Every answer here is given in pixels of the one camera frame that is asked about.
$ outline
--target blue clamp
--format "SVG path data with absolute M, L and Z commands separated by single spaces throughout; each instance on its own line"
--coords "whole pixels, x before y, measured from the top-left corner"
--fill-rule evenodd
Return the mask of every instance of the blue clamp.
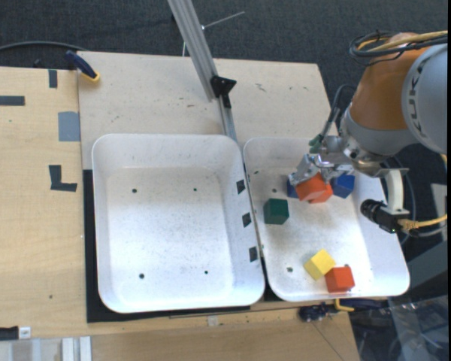
M 98 79 L 100 79 L 100 74 L 97 71 L 94 71 L 94 69 L 90 67 L 89 63 L 83 60 L 76 53 L 69 50 L 65 53 L 64 57 L 67 62 L 80 69 L 82 71 L 82 76 L 86 77 L 90 81 L 95 83 Z

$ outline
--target gray tape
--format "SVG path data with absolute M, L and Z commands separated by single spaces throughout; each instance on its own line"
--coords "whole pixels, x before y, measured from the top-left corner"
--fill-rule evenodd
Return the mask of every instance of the gray tape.
M 54 69 L 48 70 L 48 87 L 49 88 L 57 88 L 57 71 Z
M 77 112 L 59 112 L 59 141 L 80 141 L 80 121 Z

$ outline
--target white tray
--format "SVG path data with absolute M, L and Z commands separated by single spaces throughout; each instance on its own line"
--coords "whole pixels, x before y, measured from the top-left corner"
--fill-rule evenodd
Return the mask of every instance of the white tray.
M 261 298 L 265 280 L 233 140 L 109 134 L 95 142 L 92 167 L 98 291 L 111 310 L 248 306 Z
M 244 161 L 271 289 L 283 300 L 306 302 L 344 297 L 397 296 L 409 287 L 409 272 L 398 237 L 361 215 L 366 199 L 384 200 L 379 179 L 356 175 L 347 199 L 332 196 L 310 204 L 289 198 L 287 175 L 309 150 L 309 139 L 254 138 L 244 146 Z M 287 199 L 289 219 L 283 225 L 264 223 L 263 205 L 270 198 Z M 315 281 L 303 264 L 326 249 L 337 266 L 349 265 L 356 286 L 329 294 L 325 278 Z

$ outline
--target metal rod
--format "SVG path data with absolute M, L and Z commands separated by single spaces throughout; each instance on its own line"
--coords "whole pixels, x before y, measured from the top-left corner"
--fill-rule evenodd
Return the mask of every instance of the metal rod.
M 242 12 L 239 12 L 239 13 L 237 13 L 237 14 L 233 14 L 233 15 L 231 15 L 231 16 L 224 17 L 223 19 L 220 19 L 220 20 L 214 21 L 214 22 L 212 22 L 212 23 L 209 23 L 209 24 L 207 24 L 207 25 L 205 25 L 205 26 L 202 26 L 202 29 L 206 29 L 206 28 L 208 28 L 208 27 L 215 26 L 216 24 L 219 24 L 219 23 L 222 23 L 222 22 L 224 22 L 224 21 L 226 21 L 226 20 L 229 20 L 229 19 L 232 19 L 232 18 L 234 18 L 234 17 L 240 16 L 241 14 L 245 14 L 245 12 L 242 11 Z
M 212 101 L 216 96 L 214 95 L 210 81 L 213 76 L 218 76 L 218 74 L 192 0 L 167 1 L 171 7 L 177 26 L 179 27 L 180 34 L 186 43 L 187 50 L 192 58 L 198 77 L 204 87 L 205 94 L 209 101 Z M 225 108 L 222 98 L 219 98 L 219 106 L 224 133 L 237 141 L 231 109 Z

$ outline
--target red block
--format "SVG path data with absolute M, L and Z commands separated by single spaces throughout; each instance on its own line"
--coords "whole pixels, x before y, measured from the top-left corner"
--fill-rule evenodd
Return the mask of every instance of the red block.
M 331 185 L 324 182 L 320 172 L 298 184 L 295 191 L 300 201 L 309 201 L 309 203 L 325 202 L 332 195 Z
M 330 293 L 344 293 L 355 286 L 353 272 L 349 266 L 332 268 L 324 277 Z

